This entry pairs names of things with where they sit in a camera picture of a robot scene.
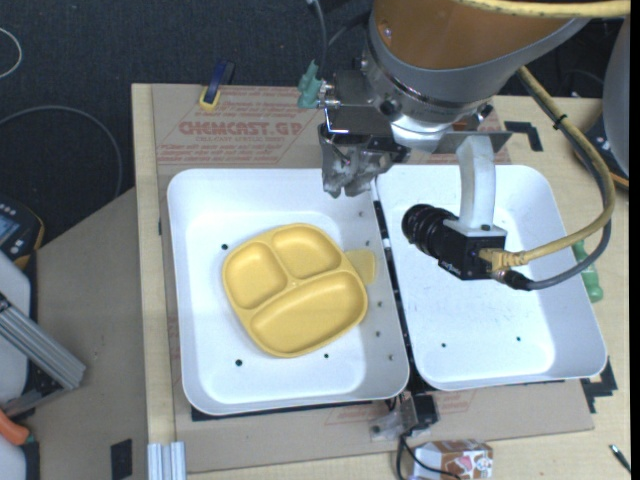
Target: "yellow cable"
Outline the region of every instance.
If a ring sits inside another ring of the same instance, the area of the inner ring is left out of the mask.
[[[516,2],[511,0],[454,0],[484,11],[545,18],[615,18],[631,14],[631,0],[584,3]]]
[[[602,176],[602,181],[605,188],[605,196],[607,204],[603,208],[602,213],[588,226],[582,228],[571,235],[564,238],[560,238],[548,244],[536,247],[529,251],[521,252],[509,252],[502,249],[482,249],[480,251],[480,257],[485,261],[491,263],[491,271],[496,272],[499,270],[506,270],[510,267],[518,265],[526,265],[531,260],[546,256],[548,254],[557,252],[565,247],[570,247],[580,240],[584,240],[588,236],[592,235],[599,229],[603,228],[607,222],[611,219],[613,209],[615,206],[615,187],[611,173],[607,164],[602,159],[598,151],[591,145],[589,140],[584,134],[566,117],[564,112],[555,104],[552,97],[547,91],[540,85],[540,83],[534,78],[531,72],[526,67],[521,67],[518,70],[518,74],[522,81],[531,89],[531,91],[539,98],[542,104],[553,114],[553,118],[556,122],[562,121],[562,125],[567,132],[579,143],[579,145],[585,150],[589,159],[592,161],[595,169]]]

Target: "orange handle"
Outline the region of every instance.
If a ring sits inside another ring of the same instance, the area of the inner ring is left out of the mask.
[[[11,444],[20,446],[27,441],[29,429],[14,423],[4,412],[0,411],[0,434]]]

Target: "product box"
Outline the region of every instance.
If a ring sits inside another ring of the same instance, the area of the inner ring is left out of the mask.
[[[420,462],[434,470],[425,469],[416,462],[413,475],[417,478],[490,478],[493,469],[492,448],[473,439],[433,441],[417,448],[415,454]]]

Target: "white wire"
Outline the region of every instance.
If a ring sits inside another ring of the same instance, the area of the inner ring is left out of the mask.
[[[20,66],[20,64],[22,64],[22,46],[20,46],[20,41],[18,41],[18,39],[16,38],[16,36],[14,36],[11,32],[9,32],[8,30],[0,27],[0,32],[2,32],[3,34],[9,36],[9,39],[11,39],[14,44],[16,45],[16,48],[18,49],[18,60],[16,61],[16,63],[9,68],[8,71],[5,71],[4,73],[0,74],[0,80],[2,80],[3,78],[8,77],[11,73],[13,73],[16,69],[18,69],[18,67]]]

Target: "black floor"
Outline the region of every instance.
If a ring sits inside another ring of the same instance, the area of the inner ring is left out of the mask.
[[[329,35],[372,0],[325,0]],[[132,83],[208,82],[217,60],[234,83],[296,85],[318,51],[304,0],[0,0],[0,194],[44,220],[45,242],[133,185]],[[594,20],[529,67],[556,96],[599,97],[619,22]],[[327,68],[348,68],[362,31],[341,36]],[[524,94],[511,80],[504,94]],[[35,111],[40,106],[75,109]],[[103,123],[122,154],[118,159]]]

